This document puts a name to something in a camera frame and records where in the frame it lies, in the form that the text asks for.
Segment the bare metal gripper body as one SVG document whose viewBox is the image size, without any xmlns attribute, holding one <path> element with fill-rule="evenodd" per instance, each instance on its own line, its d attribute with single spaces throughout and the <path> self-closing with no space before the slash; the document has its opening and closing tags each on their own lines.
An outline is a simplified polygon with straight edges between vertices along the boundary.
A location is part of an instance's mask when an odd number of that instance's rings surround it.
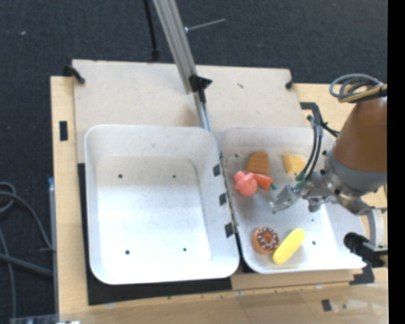
<svg viewBox="0 0 405 324">
<path fill-rule="evenodd" d="M 308 202 L 310 212 L 318 211 L 323 205 L 340 205 L 354 215 L 366 215 L 373 210 L 360 192 L 349 187 L 335 173 L 312 172 L 310 176 L 297 183 L 301 198 Z"/>
</svg>

